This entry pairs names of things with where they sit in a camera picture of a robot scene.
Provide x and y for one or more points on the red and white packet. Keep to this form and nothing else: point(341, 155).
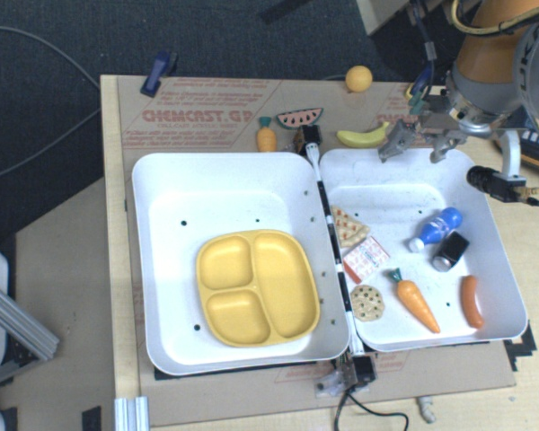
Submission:
point(366, 258)

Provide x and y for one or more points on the beige chocolate chip biscuit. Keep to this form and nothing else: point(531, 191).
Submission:
point(367, 303)

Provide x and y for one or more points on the thin black and white rod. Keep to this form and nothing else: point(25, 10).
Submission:
point(341, 276)

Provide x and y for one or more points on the toy watermelon slice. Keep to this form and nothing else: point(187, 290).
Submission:
point(298, 118)

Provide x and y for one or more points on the short stubby orange carrot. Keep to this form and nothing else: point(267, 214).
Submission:
point(266, 138)

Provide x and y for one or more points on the toy pizza slice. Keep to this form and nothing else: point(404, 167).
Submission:
point(348, 229)

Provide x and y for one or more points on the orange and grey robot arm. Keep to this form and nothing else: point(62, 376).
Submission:
point(485, 43)

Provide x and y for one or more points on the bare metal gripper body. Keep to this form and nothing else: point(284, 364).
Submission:
point(444, 117)

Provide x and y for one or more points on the yellow banana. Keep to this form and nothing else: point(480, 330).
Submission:
point(359, 138)

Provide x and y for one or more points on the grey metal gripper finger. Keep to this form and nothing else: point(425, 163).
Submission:
point(400, 139)
point(441, 147)

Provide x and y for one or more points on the small black can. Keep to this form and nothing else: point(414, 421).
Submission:
point(451, 249)

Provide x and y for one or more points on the long orange carrot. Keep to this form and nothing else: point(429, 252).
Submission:
point(415, 301)

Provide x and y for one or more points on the yellow divided plate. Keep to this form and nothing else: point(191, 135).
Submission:
point(274, 276)

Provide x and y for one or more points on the yellow-orange ball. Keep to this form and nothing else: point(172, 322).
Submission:
point(359, 79)

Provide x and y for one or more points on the white plastic tray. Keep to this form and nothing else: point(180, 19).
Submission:
point(386, 182)
point(179, 187)

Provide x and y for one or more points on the black cylinder on white bracket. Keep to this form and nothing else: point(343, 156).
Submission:
point(492, 181)

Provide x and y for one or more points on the orange sausage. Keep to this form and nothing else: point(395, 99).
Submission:
point(470, 301)

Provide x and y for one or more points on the blue and white bottle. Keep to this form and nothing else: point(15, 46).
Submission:
point(438, 227)

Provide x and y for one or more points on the brown cardboard board red print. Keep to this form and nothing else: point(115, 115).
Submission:
point(215, 106)

